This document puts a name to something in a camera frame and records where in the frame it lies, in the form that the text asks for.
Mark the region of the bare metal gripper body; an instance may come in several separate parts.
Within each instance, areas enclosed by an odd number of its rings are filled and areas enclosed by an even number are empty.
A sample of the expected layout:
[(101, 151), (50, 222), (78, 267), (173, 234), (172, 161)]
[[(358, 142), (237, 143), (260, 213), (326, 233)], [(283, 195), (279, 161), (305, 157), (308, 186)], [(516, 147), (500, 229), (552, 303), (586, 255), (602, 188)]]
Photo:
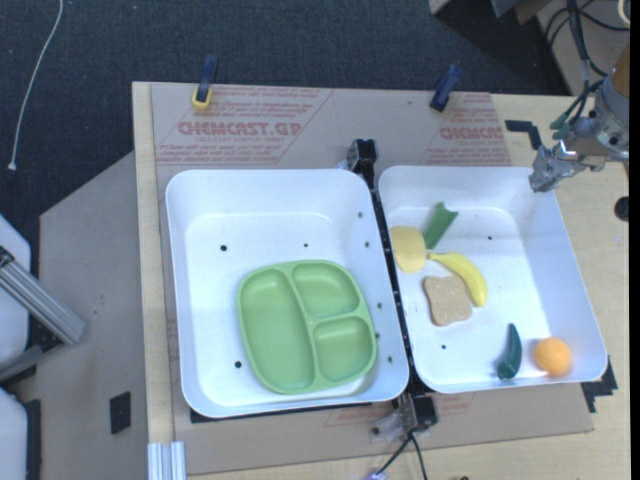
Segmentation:
[(599, 171), (608, 162), (629, 162), (629, 121), (605, 111), (592, 111), (568, 126), (555, 147), (556, 156), (573, 170)]

